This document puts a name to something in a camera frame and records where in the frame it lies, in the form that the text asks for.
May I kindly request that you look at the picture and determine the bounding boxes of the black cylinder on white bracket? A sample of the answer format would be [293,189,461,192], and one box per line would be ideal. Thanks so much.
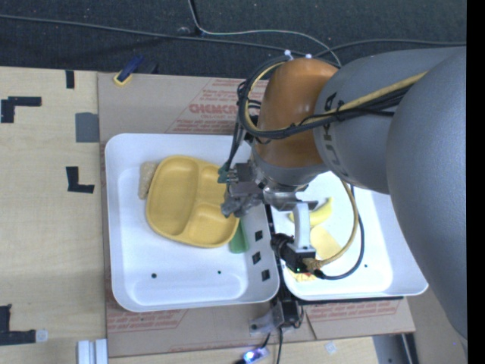
[270,200,318,275]

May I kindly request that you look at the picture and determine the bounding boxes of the yellow banana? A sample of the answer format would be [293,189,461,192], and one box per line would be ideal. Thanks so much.
[288,196,334,228]

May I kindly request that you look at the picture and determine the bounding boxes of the yellow pizza slice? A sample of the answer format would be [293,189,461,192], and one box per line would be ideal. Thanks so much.
[290,225,344,284]

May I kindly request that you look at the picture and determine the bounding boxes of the brown cardboard board red print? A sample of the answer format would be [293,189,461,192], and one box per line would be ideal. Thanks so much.
[97,72,417,358]

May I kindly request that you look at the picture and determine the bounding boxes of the white plastic tray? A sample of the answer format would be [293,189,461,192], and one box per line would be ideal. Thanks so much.
[264,171,430,302]
[105,133,281,313]

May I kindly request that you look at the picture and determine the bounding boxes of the yellow divided plate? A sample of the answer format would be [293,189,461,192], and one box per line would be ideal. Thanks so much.
[145,154,241,249]

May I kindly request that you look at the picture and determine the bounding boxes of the beige biscuit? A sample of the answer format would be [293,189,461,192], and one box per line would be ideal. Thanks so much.
[137,161,158,200]

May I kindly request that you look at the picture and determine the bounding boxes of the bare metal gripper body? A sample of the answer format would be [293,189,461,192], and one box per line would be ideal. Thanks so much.
[226,162,308,211]

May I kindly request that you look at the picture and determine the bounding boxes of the black block with thin wires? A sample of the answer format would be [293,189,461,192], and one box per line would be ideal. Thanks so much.
[279,299,303,328]

